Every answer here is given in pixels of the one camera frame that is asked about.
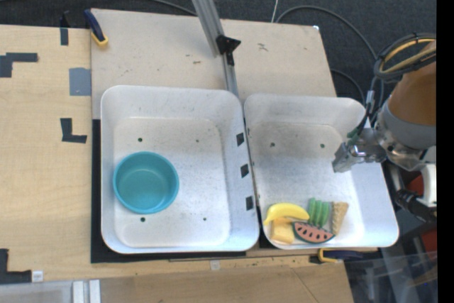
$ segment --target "yellow clamp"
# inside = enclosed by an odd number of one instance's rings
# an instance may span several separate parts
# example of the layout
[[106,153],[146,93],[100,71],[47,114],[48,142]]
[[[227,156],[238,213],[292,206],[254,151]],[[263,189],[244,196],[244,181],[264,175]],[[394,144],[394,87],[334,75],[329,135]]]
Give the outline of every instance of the yellow clamp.
[[95,36],[95,34],[94,34],[93,32],[91,32],[90,34],[91,34],[93,40],[96,42],[96,44],[99,45],[99,46],[101,46],[101,47],[104,46],[104,45],[106,45],[107,42],[109,41],[109,39],[108,39],[104,34],[103,34],[103,35],[104,35],[104,39],[103,39],[103,40],[99,40],[99,39]]
[[337,263],[338,262],[338,259],[334,259],[334,258],[327,258],[324,253],[325,251],[328,251],[329,249],[327,248],[321,248],[319,249],[318,253],[317,253],[317,256],[319,257],[319,260],[322,262],[322,263]]

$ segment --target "light wood surface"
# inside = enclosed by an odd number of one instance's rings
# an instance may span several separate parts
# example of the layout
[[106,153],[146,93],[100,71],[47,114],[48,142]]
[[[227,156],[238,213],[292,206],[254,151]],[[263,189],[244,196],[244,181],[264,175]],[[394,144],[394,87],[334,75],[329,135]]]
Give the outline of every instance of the light wood surface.
[[102,301],[353,303],[343,264],[157,274],[101,281]]
[[[47,281],[210,271],[208,259],[90,263],[92,101],[69,86],[70,68],[92,66],[89,31],[69,29],[63,46],[58,28],[0,26],[0,55],[13,52],[39,60],[15,62],[12,78],[0,78],[0,247],[9,271],[42,270]],[[62,142],[60,118],[72,118],[87,142]],[[308,252],[254,248],[219,266],[300,268]]]
[[[223,63],[214,58],[198,18],[93,9],[109,38],[92,43],[93,117],[109,87],[132,84],[225,89]],[[335,97],[319,30],[311,26],[222,20],[241,40],[235,73],[241,101],[251,94]]]

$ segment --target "toy sink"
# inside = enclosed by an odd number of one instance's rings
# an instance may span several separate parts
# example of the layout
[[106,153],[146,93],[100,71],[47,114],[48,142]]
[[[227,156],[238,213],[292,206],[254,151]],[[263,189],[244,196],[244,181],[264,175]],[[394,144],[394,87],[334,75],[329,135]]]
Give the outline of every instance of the toy sink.
[[293,244],[270,239],[281,249],[385,247],[398,235],[389,192],[378,163],[354,165],[335,173],[331,161],[349,131],[365,114],[361,104],[335,97],[253,94],[244,106],[250,158],[262,219],[272,204],[308,208],[311,197],[347,202],[339,234],[325,243]]
[[[243,251],[259,234],[242,106],[224,90],[115,86],[101,98],[101,233],[125,254]],[[115,167],[140,151],[179,178],[166,209],[139,214],[114,194]]]

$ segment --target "metal pole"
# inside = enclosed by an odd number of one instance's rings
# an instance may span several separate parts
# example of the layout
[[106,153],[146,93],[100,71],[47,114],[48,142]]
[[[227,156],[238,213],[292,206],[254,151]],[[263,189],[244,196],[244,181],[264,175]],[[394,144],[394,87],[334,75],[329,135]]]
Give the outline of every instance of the metal pole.
[[[208,40],[213,55],[215,57],[221,55],[223,58],[223,70],[226,78],[227,90],[238,96],[238,86],[236,84],[232,52],[235,47],[238,46],[239,41],[225,37],[218,11],[214,6],[213,0],[192,0],[192,3],[199,16],[201,26],[204,29],[206,39]],[[229,48],[228,45],[225,46],[225,43],[224,47],[221,48],[222,50],[220,49],[219,42],[224,42],[226,40],[230,45],[235,44],[233,49]]]

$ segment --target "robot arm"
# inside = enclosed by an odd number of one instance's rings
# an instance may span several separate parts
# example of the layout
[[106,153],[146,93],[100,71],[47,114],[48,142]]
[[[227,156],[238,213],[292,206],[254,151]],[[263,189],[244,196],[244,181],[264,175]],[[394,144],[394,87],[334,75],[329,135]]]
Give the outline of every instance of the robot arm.
[[[396,65],[387,63],[401,50],[430,42],[423,50]],[[333,161],[335,172],[345,172],[359,162],[386,159],[408,171],[436,163],[436,37],[410,35],[385,49],[375,65],[375,76],[390,80],[401,77],[377,113],[372,128],[366,128],[373,108],[369,94],[366,115],[342,143]]]

